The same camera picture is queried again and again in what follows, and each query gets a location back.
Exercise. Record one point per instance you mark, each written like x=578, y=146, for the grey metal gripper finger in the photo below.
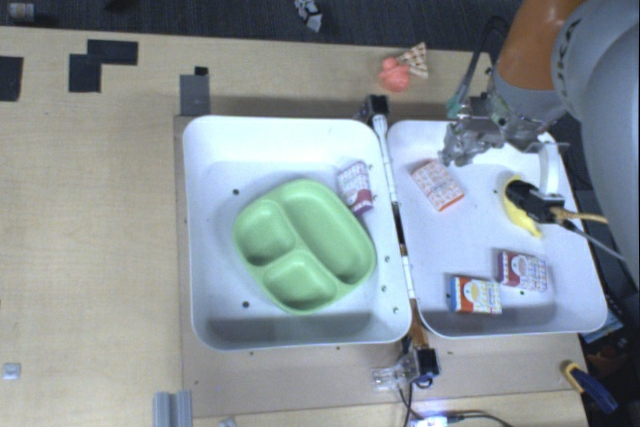
x=469, y=153
x=448, y=152

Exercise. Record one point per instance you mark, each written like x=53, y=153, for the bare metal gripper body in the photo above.
x=482, y=125

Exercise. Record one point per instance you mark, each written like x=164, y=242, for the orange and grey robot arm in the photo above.
x=595, y=80

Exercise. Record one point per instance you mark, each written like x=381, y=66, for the orange patterned carton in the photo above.
x=437, y=185

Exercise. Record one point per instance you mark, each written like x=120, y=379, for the thin black and white rod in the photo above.
x=386, y=155

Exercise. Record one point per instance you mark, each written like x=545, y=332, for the yellow banana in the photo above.
x=522, y=220

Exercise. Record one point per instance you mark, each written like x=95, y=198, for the white plastic tray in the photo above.
x=460, y=240
x=220, y=225

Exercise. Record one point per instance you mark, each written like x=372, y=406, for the pink toy food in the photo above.
x=395, y=74

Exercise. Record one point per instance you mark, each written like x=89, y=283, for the red and white carton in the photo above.
x=356, y=187
x=522, y=271

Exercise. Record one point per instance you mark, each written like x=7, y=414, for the orange and blue carton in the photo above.
x=475, y=295

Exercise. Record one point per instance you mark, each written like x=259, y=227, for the green divided plate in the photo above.
x=305, y=245

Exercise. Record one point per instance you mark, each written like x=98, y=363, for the black and white carton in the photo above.
x=309, y=12

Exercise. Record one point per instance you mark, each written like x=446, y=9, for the small pale can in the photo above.
x=21, y=11

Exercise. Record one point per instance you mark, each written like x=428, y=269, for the small white cube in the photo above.
x=11, y=371

